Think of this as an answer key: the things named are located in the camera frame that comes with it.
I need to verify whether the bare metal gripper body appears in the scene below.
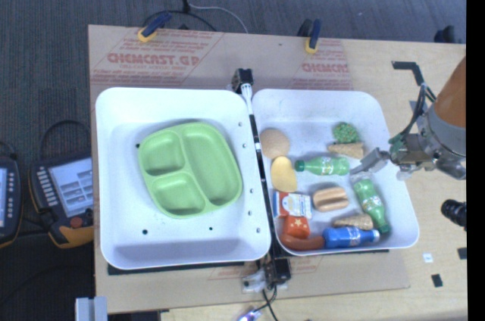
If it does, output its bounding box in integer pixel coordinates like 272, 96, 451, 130
390, 132, 468, 181

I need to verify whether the green ice cream cone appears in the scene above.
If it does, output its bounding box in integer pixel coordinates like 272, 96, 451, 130
327, 121, 365, 161

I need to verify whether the green plastic bottle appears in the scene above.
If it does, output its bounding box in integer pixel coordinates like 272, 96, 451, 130
294, 155, 351, 177
352, 178, 393, 235

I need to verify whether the tan hot dog bun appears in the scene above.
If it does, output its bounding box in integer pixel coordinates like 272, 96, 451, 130
311, 186, 350, 213

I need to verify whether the tan waffle cone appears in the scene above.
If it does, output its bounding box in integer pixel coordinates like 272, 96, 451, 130
333, 213, 375, 232

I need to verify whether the blue plastic bottle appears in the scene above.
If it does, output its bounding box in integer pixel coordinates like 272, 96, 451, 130
322, 225, 381, 250

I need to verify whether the white plastic tray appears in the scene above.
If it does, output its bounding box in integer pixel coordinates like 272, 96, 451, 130
250, 88, 421, 257
94, 86, 273, 271

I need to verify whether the white and orange carton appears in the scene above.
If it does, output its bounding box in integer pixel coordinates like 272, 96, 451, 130
272, 190, 314, 220

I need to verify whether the yellow rounded toy food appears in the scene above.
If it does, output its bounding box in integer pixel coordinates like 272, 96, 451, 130
270, 155, 299, 194

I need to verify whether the orange carton with star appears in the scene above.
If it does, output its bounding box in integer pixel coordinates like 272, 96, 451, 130
281, 214, 312, 241

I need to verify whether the tan round bread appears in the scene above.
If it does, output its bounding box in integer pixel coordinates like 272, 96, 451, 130
259, 127, 292, 161

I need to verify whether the brown sausage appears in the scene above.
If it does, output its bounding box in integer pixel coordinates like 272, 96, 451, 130
280, 233, 327, 252

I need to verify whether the thin black and white rod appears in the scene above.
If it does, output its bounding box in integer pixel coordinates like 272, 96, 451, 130
240, 83, 280, 260

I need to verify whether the green divided plate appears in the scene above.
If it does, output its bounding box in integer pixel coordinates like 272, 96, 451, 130
136, 121, 244, 220

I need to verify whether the brown cardboard board red print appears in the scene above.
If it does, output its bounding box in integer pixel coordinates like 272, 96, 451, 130
87, 23, 412, 315

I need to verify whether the black cylinder on white bracket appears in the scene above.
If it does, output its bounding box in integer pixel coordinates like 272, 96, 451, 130
440, 198, 468, 230

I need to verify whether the black block with thin wires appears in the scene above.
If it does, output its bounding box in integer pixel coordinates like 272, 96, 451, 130
241, 257, 293, 293
231, 67, 255, 94

